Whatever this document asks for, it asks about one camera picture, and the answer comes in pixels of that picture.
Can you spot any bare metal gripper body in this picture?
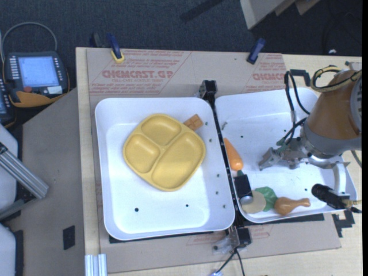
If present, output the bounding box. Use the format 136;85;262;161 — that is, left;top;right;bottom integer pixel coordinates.
278;138;351;170

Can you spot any green lettuce leaf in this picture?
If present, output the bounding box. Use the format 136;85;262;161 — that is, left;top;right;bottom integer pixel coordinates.
254;186;279;213

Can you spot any orange carrot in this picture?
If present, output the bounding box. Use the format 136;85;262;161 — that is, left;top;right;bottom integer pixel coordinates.
223;137;245;176

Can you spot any white plastic tray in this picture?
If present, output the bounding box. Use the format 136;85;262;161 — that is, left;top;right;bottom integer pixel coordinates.
94;97;237;242
214;87;359;224

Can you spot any beige round slice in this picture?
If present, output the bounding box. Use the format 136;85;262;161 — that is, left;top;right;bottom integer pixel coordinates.
241;191;268;214

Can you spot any orange brown chicken drumstick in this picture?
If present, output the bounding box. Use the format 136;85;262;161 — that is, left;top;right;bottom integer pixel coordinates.
273;196;312;216

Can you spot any thin black and white rod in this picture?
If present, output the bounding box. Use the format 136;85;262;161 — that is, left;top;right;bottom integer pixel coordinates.
207;92;241;230

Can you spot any orange brown biscuit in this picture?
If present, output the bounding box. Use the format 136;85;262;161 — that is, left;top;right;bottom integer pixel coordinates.
182;113;204;132

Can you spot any yellow divided plate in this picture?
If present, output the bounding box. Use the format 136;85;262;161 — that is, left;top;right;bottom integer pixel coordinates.
122;113;207;192

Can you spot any brown cardboard board red print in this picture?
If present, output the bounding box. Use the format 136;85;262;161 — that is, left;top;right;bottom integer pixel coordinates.
86;48;343;266

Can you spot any black cylinder on white bracket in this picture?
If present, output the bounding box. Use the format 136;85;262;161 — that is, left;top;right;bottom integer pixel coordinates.
311;162;351;210

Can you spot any black block with thin wires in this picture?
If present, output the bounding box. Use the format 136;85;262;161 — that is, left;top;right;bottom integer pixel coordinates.
235;227;254;249
200;79;218;101

